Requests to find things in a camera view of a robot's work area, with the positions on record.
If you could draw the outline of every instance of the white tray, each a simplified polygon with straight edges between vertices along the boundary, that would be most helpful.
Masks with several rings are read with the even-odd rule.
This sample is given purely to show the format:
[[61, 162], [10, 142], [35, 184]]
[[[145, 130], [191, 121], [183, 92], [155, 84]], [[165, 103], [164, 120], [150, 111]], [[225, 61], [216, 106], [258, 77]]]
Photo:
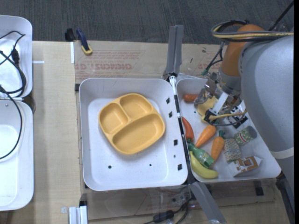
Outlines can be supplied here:
[[[25, 97], [30, 94], [33, 86], [31, 23], [21, 17], [0, 15], [0, 24], [0, 37], [11, 31], [24, 34], [17, 42], [16, 49], [20, 57], [19, 66], [27, 81], [22, 94], [22, 97]], [[0, 50], [9, 56], [20, 36], [13, 32], [0, 39]], [[0, 63], [3, 61], [5, 58], [0, 55]], [[0, 65], [0, 81], [6, 91], [17, 90], [22, 85], [19, 72], [9, 61]], [[0, 92], [0, 98], [6, 97], [6, 94]], [[22, 114], [23, 127], [16, 149], [0, 160], [0, 211], [24, 207], [34, 192], [33, 113], [27, 104], [16, 102]], [[20, 116], [17, 108], [11, 100], [0, 100], [0, 156], [7, 154], [15, 145], [19, 130]]]
[[[23, 127], [16, 149], [0, 160], [0, 211], [24, 207], [34, 192], [32, 111], [23, 102], [17, 104]], [[15, 145], [20, 130], [20, 116], [12, 101], [0, 102], [0, 117], [0, 156], [4, 156]]]
[[[101, 108], [127, 94], [148, 99], [165, 122], [163, 136], [149, 148], [126, 155], [106, 139], [98, 123]], [[188, 175], [171, 85], [162, 79], [90, 78], [79, 88], [83, 177], [95, 191], [175, 186]]]
[[[20, 68], [23, 71], [27, 83], [25, 86], [23, 97], [27, 96], [32, 90], [32, 25], [31, 23], [22, 17], [0, 15], [0, 37], [6, 35], [10, 31], [18, 31], [21, 34], [25, 34], [16, 45], [16, 49], [20, 57]], [[5, 55], [9, 55], [13, 49], [13, 46], [20, 34], [13, 32], [8, 36], [0, 39], [0, 50]], [[0, 63], [5, 58], [0, 54]], [[5, 61], [0, 65], [0, 81], [6, 91], [15, 91], [21, 87], [22, 82], [17, 69], [9, 62]], [[6, 95], [0, 92], [0, 97], [6, 97]]]
[[[183, 100], [183, 95], [186, 93], [189, 94], [199, 94], [201, 88], [204, 86], [205, 79], [181, 79], [177, 82], [177, 92], [180, 106], [181, 116], [185, 117], [194, 131], [194, 142], [200, 136], [202, 130], [207, 126], [206, 123], [203, 123], [200, 120], [200, 115], [197, 112], [197, 108], [193, 103], [187, 103]], [[226, 138], [232, 138], [235, 133], [244, 129], [246, 126], [254, 126], [248, 113], [246, 114], [248, 120], [246, 120], [242, 125], [237, 129], [233, 126], [222, 126], [217, 128], [217, 130], [222, 129], [225, 131]], [[206, 144], [202, 145], [201, 148], [206, 150], [209, 154], [211, 153], [212, 142], [215, 137], [218, 136], [218, 133]], [[216, 170], [219, 175], [215, 179], [204, 179], [198, 176], [195, 172], [192, 171], [194, 177], [200, 182], [229, 182], [237, 180], [249, 180], [249, 179], [264, 179], [264, 178], [274, 178], [280, 174], [281, 168], [276, 162], [275, 158], [269, 152], [268, 147], [262, 140], [261, 136], [258, 134], [257, 138], [250, 141], [245, 146], [240, 147], [242, 158], [255, 155], [259, 158], [262, 158], [262, 162], [259, 168], [244, 173], [238, 177], [233, 177], [228, 169], [228, 163], [225, 160], [224, 152], [221, 152], [219, 158], [213, 165], [213, 169]]]

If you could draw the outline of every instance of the toy carrot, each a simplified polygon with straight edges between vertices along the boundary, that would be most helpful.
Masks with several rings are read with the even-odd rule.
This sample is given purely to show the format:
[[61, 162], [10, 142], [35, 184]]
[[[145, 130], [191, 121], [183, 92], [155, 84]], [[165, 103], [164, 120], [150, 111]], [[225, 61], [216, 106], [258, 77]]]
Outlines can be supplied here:
[[193, 142], [194, 132], [193, 132], [193, 129], [192, 129], [190, 123], [184, 117], [182, 117], [182, 122], [185, 127], [185, 137], [186, 137], [187, 142], [188, 143]]
[[208, 125], [205, 129], [201, 132], [198, 140], [196, 141], [195, 146], [199, 147], [205, 142], [207, 142], [213, 135], [216, 133], [216, 127], [214, 125]]
[[187, 101], [187, 102], [193, 102], [197, 97], [198, 97], [198, 95], [185, 94], [183, 96], [183, 99], [184, 99], [184, 101]]
[[219, 131], [219, 136], [216, 137], [212, 144], [211, 149], [211, 157], [216, 161], [224, 148], [224, 132], [222, 130]]

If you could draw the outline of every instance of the toy food item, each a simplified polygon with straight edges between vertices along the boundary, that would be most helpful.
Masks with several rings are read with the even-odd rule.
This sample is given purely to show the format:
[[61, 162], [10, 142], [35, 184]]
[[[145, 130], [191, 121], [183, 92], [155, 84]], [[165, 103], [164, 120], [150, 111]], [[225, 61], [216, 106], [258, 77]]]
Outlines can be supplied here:
[[224, 155], [227, 162], [241, 158], [241, 151], [235, 139], [224, 140]]
[[206, 179], [213, 179], [218, 176], [218, 172], [212, 169], [205, 168], [198, 160], [194, 157], [193, 152], [189, 152], [191, 159], [192, 170], [199, 176]]
[[216, 161], [224, 148], [224, 132], [222, 130], [219, 131], [219, 136], [216, 137], [212, 144], [211, 149], [211, 157]]
[[245, 145], [251, 140], [257, 137], [257, 133], [255, 129], [251, 126], [247, 126], [246, 128], [242, 129], [240, 132], [234, 135], [235, 140], [237, 141], [238, 145]]
[[136, 154], [158, 141], [165, 123], [143, 95], [129, 93], [106, 104], [99, 125], [110, 144], [122, 154]]
[[196, 98], [197, 98], [198, 95], [191, 95], [191, 94], [185, 94], [183, 96], [183, 99], [184, 101], [186, 102], [193, 102]]
[[189, 151], [193, 152], [193, 156], [206, 168], [209, 168], [213, 163], [214, 159], [205, 150], [196, 148], [193, 143], [188, 144]]
[[187, 142], [188, 143], [193, 142], [194, 132], [193, 132], [193, 129], [192, 129], [190, 123], [184, 117], [182, 117], [182, 122], [185, 127], [185, 137], [186, 137]]
[[195, 146], [200, 147], [202, 144], [207, 142], [216, 134], [216, 127], [214, 125], [207, 125], [205, 129], [201, 132], [198, 140], [196, 141]]
[[250, 156], [243, 159], [238, 159], [228, 165], [229, 171], [233, 177], [251, 171], [259, 167], [262, 159]]

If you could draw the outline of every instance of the yellow banana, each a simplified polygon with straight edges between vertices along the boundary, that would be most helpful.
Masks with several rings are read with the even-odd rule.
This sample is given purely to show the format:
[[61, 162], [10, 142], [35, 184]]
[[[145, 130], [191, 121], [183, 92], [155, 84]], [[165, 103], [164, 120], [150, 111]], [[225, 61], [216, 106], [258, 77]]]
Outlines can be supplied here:
[[218, 172], [212, 169], [204, 167], [194, 156], [193, 152], [189, 152], [191, 159], [192, 170], [197, 173], [199, 176], [206, 179], [213, 179], [218, 176]]

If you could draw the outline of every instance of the wooden table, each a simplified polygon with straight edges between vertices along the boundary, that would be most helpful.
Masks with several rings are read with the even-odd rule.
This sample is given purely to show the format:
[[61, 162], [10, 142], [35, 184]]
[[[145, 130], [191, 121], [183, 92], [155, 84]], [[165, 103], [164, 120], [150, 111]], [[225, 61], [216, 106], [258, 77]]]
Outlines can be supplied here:
[[[81, 197], [75, 68], [70, 42], [33, 42], [35, 191], [22, 209], [8, 212], [8, 224], [67, 224], [68, 207]], [[221, 207], [228, 223], [288, 223], [280, 191], [271, 202]], [[208, 224], [202, 210], [184, 223]], [[152, 217], [126, 217], [90, 223], [144, 223]]]

